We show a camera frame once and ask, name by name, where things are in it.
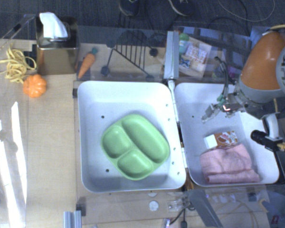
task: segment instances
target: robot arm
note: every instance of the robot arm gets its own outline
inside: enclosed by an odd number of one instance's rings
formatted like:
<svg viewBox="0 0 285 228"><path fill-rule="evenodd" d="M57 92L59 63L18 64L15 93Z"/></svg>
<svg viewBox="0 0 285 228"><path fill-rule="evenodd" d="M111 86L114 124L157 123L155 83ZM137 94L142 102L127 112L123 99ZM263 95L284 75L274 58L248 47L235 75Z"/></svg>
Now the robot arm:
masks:
<svg viewBox="0 0 285 228"><path fill-rule="evenodd" d="M219 112L232 117L235 112L247 112L262 120L266 120L270 134L254 133L251 137L273 142L272 151L277 151L282 138L278 136L275 99L285 96L285 34L276 31L266 33L252 49L247 62L235 84L234 92L227 93L224 85L217 104L211 104L202 121L214 118Z"/></svg>

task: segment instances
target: tissue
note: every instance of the tissue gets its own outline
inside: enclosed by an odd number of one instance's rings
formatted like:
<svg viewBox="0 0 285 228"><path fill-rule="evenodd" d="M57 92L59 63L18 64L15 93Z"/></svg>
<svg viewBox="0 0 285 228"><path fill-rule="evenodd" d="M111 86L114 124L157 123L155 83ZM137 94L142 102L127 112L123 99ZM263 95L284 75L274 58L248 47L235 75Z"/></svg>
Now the tissue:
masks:
<svg viewBox="0 0 285 228"><path fill-rule="evenodd" d="M39 14L40 21L43 24L43 37L44 38L67 38L67 30L61 20L51 12Z"/></svg>

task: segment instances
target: food package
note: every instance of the food package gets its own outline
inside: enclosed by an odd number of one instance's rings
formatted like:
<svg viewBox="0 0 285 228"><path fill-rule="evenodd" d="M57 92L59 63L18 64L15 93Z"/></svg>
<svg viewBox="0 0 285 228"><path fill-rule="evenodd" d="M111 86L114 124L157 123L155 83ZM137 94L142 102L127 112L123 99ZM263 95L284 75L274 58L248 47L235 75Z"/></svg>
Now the food package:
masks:
<svg viewBox="0 0 285 228"><path fill-rule="evenodd" d="M185 57L190 58L190 60L196 61L198 63L205 63L207 52L194 46L192 43L188 45L185 53Z"/></svg>
<svg viewBox="0 0 285 228"><path fill-rule="evenodd" d="M204 138L208 149L215 147L228 147L238 143L238 138L234 131L215 133Z"/></svg>

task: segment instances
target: green divided plate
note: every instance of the green divided plate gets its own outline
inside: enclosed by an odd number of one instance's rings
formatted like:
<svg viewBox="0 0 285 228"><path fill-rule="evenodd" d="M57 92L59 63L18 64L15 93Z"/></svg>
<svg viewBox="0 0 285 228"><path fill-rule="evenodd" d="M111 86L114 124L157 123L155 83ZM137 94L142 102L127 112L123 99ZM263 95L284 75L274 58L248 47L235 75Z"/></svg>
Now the green divided plate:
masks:
<svg viewBox="0 0 285 228"><path fill-rule="evenodd" d="M169 144L146 118L130 114L111 125L101 138L106 156L126 178L141 180L170 155Z"/></svg>

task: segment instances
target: metal bracket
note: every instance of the metal bracket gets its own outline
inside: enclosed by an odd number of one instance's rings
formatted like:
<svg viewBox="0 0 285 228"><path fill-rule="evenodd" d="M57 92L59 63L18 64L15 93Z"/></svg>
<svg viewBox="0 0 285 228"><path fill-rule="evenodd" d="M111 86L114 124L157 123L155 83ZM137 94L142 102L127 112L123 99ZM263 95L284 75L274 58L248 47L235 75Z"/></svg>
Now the metal bracket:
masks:
<svg viewBox="0 0 285 228"><path fill-rule="evenodd" d="M80 210L75 212L64 212L63 220L63 228L82 228Z"/></svg>
<svg viewBox="0 0 285 228"><path fill-rule="evenodd" d="M175 113L175 118L176 118L176 123L179 123L179 113L177 111L177 106L176 106L176 100L175 100L175 94L174 94L174 90L175 90L175 83L173 80L169 80L168 81L168 88L170 89L171 92L171 96L172 96L172 102L173 102L173 109L174 109L174 113Z"/></svg>
<svg viewBox="0 0 285 228"><path fill-rule="evenodd" d="M179 77L179 55L179 34L176 31L168 31L164 79Z"/></svg>

